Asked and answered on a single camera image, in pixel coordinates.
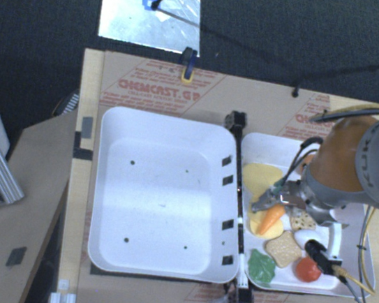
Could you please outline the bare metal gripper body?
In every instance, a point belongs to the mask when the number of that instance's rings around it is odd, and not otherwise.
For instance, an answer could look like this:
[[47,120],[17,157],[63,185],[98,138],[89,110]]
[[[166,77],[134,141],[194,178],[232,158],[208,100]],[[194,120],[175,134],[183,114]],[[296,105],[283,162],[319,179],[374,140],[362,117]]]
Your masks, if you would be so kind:
[[306,210],[310,203],[310,193],[305,183],[288,180],[278,192],[277,200],[284,207]]

